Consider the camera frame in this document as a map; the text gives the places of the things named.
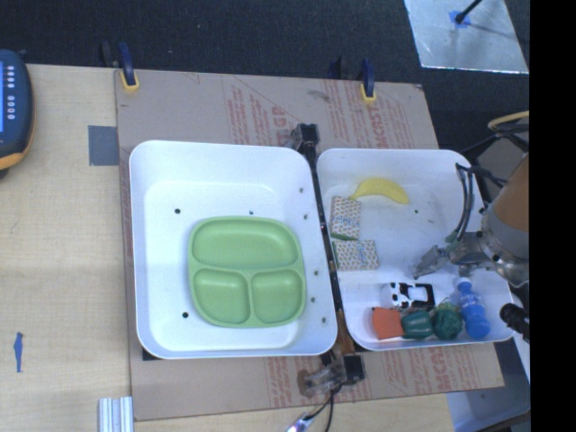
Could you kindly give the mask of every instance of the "yellow banana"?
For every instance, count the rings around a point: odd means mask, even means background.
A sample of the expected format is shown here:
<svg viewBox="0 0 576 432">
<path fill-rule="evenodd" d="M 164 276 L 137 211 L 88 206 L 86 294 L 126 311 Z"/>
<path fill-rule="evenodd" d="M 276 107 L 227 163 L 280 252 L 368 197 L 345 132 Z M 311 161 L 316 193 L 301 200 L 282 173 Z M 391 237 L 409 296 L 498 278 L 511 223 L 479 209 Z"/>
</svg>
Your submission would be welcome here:
<svg viewBox="0 0 576 432">
<path fill-rule="evenodd" d="M 383 195 L 402 204 L 408 203 L 409 200 L 408 194 L 401 185 L 383 177 L 365 179 L 349 198 L 355 200 L 358 197 L 366 197 L 367 195 Z"/>
</svg>

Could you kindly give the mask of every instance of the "wooden table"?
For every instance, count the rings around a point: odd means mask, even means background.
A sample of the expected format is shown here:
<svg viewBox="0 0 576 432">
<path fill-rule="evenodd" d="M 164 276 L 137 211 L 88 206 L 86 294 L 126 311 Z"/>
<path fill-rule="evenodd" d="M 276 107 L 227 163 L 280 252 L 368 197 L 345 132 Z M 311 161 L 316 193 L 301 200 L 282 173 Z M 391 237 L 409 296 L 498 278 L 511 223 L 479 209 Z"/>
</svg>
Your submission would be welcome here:
<svg viewBox="0 0 576 432">
<path fill-rule="evenodd" d="M 131 395 L 120 181 L 90 166 L 88 127 L 116 126 L 113 70 L 30 65 L 36 134 L 0 181 L 0 430 L 96 431 Z M 22 333 L 22 371 L 14 341 Z M 284 431 L 305 409 L 138 422 L 137 431 Z M 327 412 L 310 431 L 323 430 Z M 341 403 L 330 431 L 453 430 L 446 396 Z"/>
</svg>

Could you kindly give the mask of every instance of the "blue bottle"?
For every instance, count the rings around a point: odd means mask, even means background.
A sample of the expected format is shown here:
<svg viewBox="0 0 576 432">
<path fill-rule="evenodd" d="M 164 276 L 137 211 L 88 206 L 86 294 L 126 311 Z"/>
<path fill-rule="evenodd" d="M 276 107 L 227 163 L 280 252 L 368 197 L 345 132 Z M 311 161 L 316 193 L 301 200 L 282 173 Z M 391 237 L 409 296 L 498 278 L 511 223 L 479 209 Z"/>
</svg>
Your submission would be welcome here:
<svg viewBox="0 0 576 432">
<path fill-rule="evenodd" d="M 490 322 L 486 318 L 486 309 L 481 303 L 480 296 L 472 290 L 472 282 L 468 278 L 459 278 L 456 288 L 460 292 L 458 307 L 464 319 L 466 332 L 471 338 L 484 338 L 490 333 Z"/>
</svg>

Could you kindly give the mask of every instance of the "black fabric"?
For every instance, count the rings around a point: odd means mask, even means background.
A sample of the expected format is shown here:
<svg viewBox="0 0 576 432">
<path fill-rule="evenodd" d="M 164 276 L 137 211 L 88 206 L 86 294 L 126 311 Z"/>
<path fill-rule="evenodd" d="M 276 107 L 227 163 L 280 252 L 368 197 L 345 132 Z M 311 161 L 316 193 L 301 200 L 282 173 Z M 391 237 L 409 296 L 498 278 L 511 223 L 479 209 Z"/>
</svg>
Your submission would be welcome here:
<svg viewBox="0 0 576 432">
<path fill-rule="evenodd" d="M 529 66 L 530 0 L 505 2 Z M 529 109 L 529 75 L 423 68 L 403 0 L 0 0 L 0 14 L 0 47 L 32 64 L 104 66 L 103 41 L 163 70 L 326 77 L 340 55 L 352 73 L 369 58 L 376 81 L 422 85 L 442 149 Z"/>
</svg>

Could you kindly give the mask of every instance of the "blue sticker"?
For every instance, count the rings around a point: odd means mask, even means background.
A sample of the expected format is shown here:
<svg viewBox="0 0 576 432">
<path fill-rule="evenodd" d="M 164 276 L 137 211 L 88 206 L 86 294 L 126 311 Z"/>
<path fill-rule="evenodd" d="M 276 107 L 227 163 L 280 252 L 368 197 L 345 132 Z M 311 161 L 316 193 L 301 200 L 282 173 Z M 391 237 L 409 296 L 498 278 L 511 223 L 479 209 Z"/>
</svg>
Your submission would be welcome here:
<svg viewBox="0 0 576 432">
<path fill-rule="evenodd" d="M 450 21 L 452 21 L 452 23 L 454 23 L 456 28 L 465 29 L 467 26 L 472 24 L 472 22 L 470 21 L 468 14 L 464 17 L 462 22 L 456 22 L 456 16 L 460 13 L 461 13 L 461 11 L 454 10 L 454 11 L 451 11 L 450 13 L 448 13 L 448 15 L 450 16 Z"/>
<path fill-rule="evenodd" d="M 22 372 L 22 350 L 23 350 L 23 343 L 22 338 L 23 334 L 21 332 L 16 333 L 16 340 L 14 341 L 14 354 L 16 355 L 16 372 Z"/>
</svg>

